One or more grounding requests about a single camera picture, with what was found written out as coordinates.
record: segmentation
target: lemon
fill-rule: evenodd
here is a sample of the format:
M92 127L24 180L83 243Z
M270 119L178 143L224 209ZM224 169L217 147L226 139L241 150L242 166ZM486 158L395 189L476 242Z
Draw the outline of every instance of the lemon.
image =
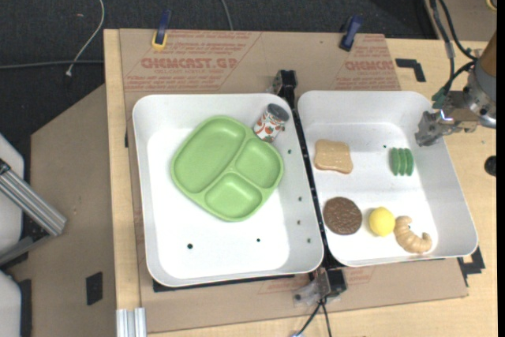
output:
M388 236L395 229L395 216L385 207L378 207L370 213L368 224L373 233Z

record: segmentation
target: paper cup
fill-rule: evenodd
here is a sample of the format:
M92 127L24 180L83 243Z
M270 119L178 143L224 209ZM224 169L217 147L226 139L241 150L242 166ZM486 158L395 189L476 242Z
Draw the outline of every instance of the paper cup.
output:
M290 115L277 104L268 104L267 109L254 125L254 133L265 142L271 143L284 130Z

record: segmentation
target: toast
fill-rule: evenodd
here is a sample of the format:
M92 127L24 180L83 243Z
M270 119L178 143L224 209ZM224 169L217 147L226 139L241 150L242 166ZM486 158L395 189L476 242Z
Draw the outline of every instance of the toast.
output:
M314 166L319 170L334 170L348 174L353 170L349 145L335 140L320 139L316 142Z

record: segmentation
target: brown cookie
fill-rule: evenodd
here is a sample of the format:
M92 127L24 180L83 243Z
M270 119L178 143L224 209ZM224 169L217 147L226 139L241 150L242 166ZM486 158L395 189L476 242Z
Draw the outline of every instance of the brown cookie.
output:
M363 215L353 201L345 197L335 197L324 205L323 219L332 232L345 235L358 231Z

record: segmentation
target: white tray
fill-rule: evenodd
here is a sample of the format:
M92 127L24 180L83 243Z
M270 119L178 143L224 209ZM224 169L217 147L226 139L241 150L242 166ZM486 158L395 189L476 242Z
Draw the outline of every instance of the white tray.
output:
M307 92L297 106L305 134L321 210L332 197L353 200L363 213L360 230L342 236L325 227L331 254L342 264L362 266L407 260L466 256L477 247L477 232L443 139L419 147L414 134L430 102L415 92ZM340 140L350 147L353 171L340 174L313 165L319 139ZM391 148L409 148L412 176L394 176ZM407 253L393 234L375 236L368 213L379 206L395 217L412 218L411 229L432 237L432 249Z
M269 103L290 113L273 145L284 162L277 189L251 218L228 223L188 199L173 183L170 161L205 119L227 115L253 127ZM309 181L287 103L272 94L149 95L133 108L148 269L178 287L306 273L324 247Z

